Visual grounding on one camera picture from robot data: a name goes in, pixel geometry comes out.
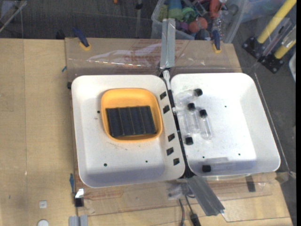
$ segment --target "cable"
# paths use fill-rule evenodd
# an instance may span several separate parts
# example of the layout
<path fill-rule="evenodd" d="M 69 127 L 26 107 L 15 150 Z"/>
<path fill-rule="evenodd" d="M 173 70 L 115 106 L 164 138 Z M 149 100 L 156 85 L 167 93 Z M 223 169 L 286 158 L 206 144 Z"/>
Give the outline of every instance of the cable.
<path fill-rule="evenodd" d="M 182 219 L 181 219 L 180 226 L 183 226 L 184 225 L 184 221 L 185 221 L 185 210 L 184 210 L 184 207 L 183 207 L 181 199 L 179 199 L 179 203 L 180 203 L 181 210 L 182 210 Z"/>
<path fill-rule="evenodd" d="M 186 199 L 186 202 L 187 202 L 187 204 L 189 206 L 189 209 L 190 209 L 190 212 L 191 212 L 190 220 L 191 220 L 193 226 L 201 226 L 201 223 L 199 222 L 199 219 L 198 219 L 198 215 L 193 212 L 192 207 L 191 207 L 191 205 L 188 201 L 187 194 L 185 194 L 185 199 Z"/>

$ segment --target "wooden surface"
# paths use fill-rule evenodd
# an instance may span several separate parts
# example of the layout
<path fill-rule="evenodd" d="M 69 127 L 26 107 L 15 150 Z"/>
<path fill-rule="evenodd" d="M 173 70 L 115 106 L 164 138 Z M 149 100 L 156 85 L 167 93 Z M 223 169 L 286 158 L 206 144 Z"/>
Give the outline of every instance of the wooden surface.
<path fill-rule="evenodd" d="M 227 53 L 237 61 L 232 45 Z M 0 40 L 0 226 L 34 226 L 40 219 L 64 226 L 77 213 L 69 182 L 74 151 L 65 66 L 62 40 Z M 279 183 L 268 184 L 271 193 L 261 197 L 223 201 L 224 217 L 203 217 L 200 206 L 192 206 L 203 226 L 292 225 Z M 47 207 L 40 209 L 43 200 Z M 89 226 L 177 226 L 180 217 L 173 206 L 90 216 Z"/>

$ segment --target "white plastic tray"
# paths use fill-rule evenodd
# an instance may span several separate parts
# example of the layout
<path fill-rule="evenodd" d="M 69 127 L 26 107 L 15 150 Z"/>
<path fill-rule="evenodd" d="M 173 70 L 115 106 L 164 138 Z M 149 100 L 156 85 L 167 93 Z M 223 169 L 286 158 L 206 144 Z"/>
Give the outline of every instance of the white plastic tray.
<path fill-rule="evenodd" d="M 256 85 L 243 73 L 179 74 L 172 78 L 173 94 L 200 88 L 196 107 L 207 110 L 213 138 L 195 134 L 184 145 L 190 169 L 200 176 L 254 174 L 275 171 L 278 150 Z M 204 173 L 203 165 L 211 172 Z"/>
<path fill-rule="evenodd" d="M 102 94 L 109 89 L 142 88 L 152 92 L 161 111 L 170 102 L 162 79 L 154 75 L 89 75 L 71 86 L 79 176 L 90 187 L 173 180 L 185 170 L 172 110 L 162 114 L 163 132 L 149 142 L 118 143 L 106 136 L 100 111 Z M 168 141 L 168 136 L 175 138 Z M 166 150 L 173 148 L 167 155 Z"/>

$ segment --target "yellow pole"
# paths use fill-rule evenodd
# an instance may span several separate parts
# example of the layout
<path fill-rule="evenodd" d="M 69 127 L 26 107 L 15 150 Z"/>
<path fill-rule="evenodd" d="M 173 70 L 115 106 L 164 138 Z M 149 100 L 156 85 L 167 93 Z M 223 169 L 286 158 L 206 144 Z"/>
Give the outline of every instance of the yellow pole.
<path fill-rule="evenodd" d="M 291 49 L 291 47 L 295 45 L 295 43 L 296 40 L 294 40 L 288 47 L 281 45 L 274 53 L 275 58 L 281 59 Z"/>
<path fill-rule="evenodd" d="M 274 31 L 282 19 L 288 14 L 292 7 L 296 4 L 297 0 L 286 0 L 278 12 L 273 16 L 269 24 L 264 28 L 262 33 L 258 36 L 257 41 L 261 44 L 267 40 L 269 35 Z"/>

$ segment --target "transparent tube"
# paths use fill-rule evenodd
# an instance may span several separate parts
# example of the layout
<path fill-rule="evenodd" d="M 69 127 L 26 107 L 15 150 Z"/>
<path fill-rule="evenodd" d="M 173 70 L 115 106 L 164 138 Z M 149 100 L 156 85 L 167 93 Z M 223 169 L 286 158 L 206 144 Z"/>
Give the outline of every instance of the transparent tube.
<path fill-rule="evenodd" d="M 195 101 L 199 96 L 203 94 L 201 89 L 189 89 L 183 91 L 174 97 L 175 105 L 178 107 L 187 106 L 189 103 Z"/>
<path fill-rule="evenodd" d="M 199 111 L 199 121 L 200 121 L 200 134 L 205 140 L 211 140 L 212 131 L 209 123 L 208 115 L 206 110 Z"/>
<path fill-rule="evenodd" d="M 177 112 L 178 122 L 180 125 L 180 131 L 181 131 L 181 135 L 184 140 L 184 143 L 187 145 L 192 145 L 193 139 L 192 139 L 192 133 L 190 132 L 190 124 L 189 124 L 188 116 L 189 115 L 187 114 L 186 111 L 178 111 Z"/>
<path fill-rule="evenodd" d="M 198 113 L 198 110 L 196 109 L 194 103 L 189 103 L 187 105 L 187 108 L 188 108 L 188 115 L 189 115 L 188 120 L 189 120 L 190 131 L 192 133 L 201 132 L 199 113 Z"/>

